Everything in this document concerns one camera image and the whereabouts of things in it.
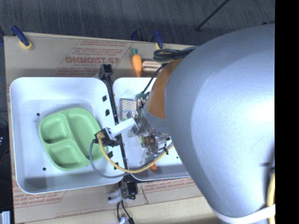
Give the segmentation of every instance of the gray carpet floor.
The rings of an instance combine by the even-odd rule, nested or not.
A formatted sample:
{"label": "gray carpet floor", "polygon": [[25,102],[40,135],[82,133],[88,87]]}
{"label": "gray carpet floor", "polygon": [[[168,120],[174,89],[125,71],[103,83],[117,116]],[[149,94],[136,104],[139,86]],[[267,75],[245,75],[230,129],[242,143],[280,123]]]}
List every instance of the gray carpet floor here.
{"label": "gray carpet floor", "polygon": [[[23,31],[129,40],[140,28],[150,39],[158,29],[165,43],[201,45],[220,35],[275,20],[275,0],[230,0],[197,32],[224,0],[0,0],[0,25]],[[4,52],[0,49],[0,117],[7,120]],[[6,158],[0,168],[9,169]]]}

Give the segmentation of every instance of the green divided plate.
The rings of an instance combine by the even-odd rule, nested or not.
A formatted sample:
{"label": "green divided plate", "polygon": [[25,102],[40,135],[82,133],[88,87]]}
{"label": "green divided plate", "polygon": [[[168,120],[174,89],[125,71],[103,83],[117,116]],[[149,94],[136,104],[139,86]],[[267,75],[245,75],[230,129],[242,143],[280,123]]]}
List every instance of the green divided plate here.
{"label": "green divided plate", "polygon": [[[53,113],[39,125],[39,134],[50,160],[62,170],[74,170],[90,164],[90,144],[100,130],[94,116],[83,108]],[[93,161],[102,156],[100,147],[94,145]]]}

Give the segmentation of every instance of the green object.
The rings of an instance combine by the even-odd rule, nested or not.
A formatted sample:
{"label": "green object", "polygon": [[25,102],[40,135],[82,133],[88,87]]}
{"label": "green object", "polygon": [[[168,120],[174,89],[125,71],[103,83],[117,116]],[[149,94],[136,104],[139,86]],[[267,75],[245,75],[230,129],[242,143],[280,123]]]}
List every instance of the green object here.
{"label": "green object", "polygon": [[[94,116],[83,108],[53,113],[45,117],[39,125],[39,134],[48,157],[62,170],[74,170],[90,164],[90,144],[100,130]],[[100,147],[94,145],[93,161],[102,156]]]}

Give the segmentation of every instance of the yellow cable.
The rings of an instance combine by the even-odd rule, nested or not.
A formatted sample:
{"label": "yellow cable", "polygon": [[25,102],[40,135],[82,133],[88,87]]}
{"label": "yellow cable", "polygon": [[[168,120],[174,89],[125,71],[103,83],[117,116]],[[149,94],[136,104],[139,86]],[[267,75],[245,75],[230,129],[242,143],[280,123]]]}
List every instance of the yellow cable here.
{"label": "yellow cable", "polygon": [[158,162],[160,159],[163,158],[163,156],[166,154],[166,152],[162,153],[156,160],[150,162],[147,166],[141,168],[141,169],[138,169],[138,170],[129,170],[129,169],[125,169],[125,168],[122,168],[120,166],[118,166],[115,162],[113,162],[109,157],[108,155],[106,154],[105,150],[104,150],[104,147],[103,147],[103,143],[102,143],[102,138],[104,138],[105,135],[102,133],[102,132],[99,132],[97,133],[97,139],[98,139],[98,142],[99,142],[99,146],[101,148],[101,151],[104,155],[104,157],[108,160],[108,162],[110,162],[115,168],[123,171],[123,172],[126,172],[126,173],[131,173],[131,174],[136,174],[136,173],[140,173],[140,172],[143,172],[144,170],[150,168],[152,165],[154,165],[156,162]]}
{"label": "yellow cable", "polygon": [[[272,174],[270,183],[268,186],[268,193],[267,193],[267,206],[270,207],[274,204],[274,195],[275,195],[275,173]],[[275,224],[275,215],[268,218],[269,224]]]}

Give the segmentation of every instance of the cardboard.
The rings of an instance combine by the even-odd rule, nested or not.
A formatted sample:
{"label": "cardboard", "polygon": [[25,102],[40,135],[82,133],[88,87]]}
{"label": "cardboard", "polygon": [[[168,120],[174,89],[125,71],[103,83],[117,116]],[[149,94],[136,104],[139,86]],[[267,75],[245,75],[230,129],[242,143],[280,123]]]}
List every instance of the cardboard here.
{"label": "cardboard", "polygon": [[[5,63],[7,76],[8,118],[11,125],[9,86],[19,77],[93,77],[102,63],[112,64],[112,80],[119,77],[136,77],[131,63],[133,49],[138,49],[143,60],[152,60],[155,44],[150,42],[118,41],[85,37],[57,36],[25,33],[32,42],[32,48],[25,50],[17,37],[5,37]],[[185,49],[189,46],[165,44],[171,49]],[[14,153],[12,129],[10,127],[10,148]],[[15,223],[26,223],[76,215],[99,218],[96,213],[113,210],[116,204],[108,204],[106,193],[115,191],[118,184],[93,188],[75,189],[47,194],[24,193],[16,183],[14,156],[12,179]],[[162,204],[189,198],[204,198],[192,178],[160,180],[138,184],[136,199],[128,207]],[[206,213],[213,217],[205,204]]]}

